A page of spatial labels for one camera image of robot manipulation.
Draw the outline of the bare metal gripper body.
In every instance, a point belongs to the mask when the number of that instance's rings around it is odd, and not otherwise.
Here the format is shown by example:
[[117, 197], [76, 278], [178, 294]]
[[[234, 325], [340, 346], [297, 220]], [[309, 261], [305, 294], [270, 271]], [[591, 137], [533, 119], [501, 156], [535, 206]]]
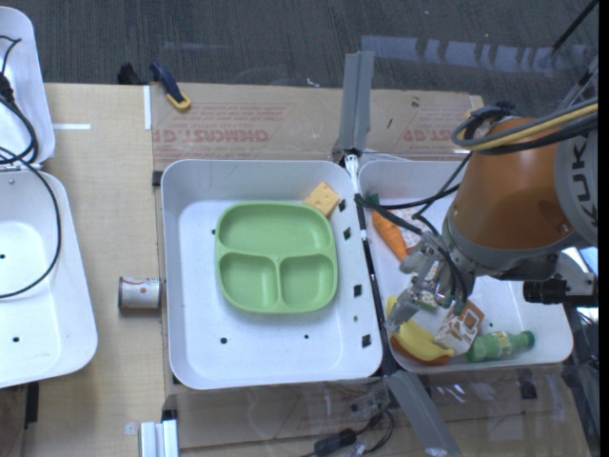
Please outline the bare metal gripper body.
[[425, 231], [420, 240], [400, 262], [400, 271], [409, 276], [401, 296], [417, 304], [426, 295], [432, 296], [442, 307], [463, 307], [472, 290], [452, 259], [441, 236]]

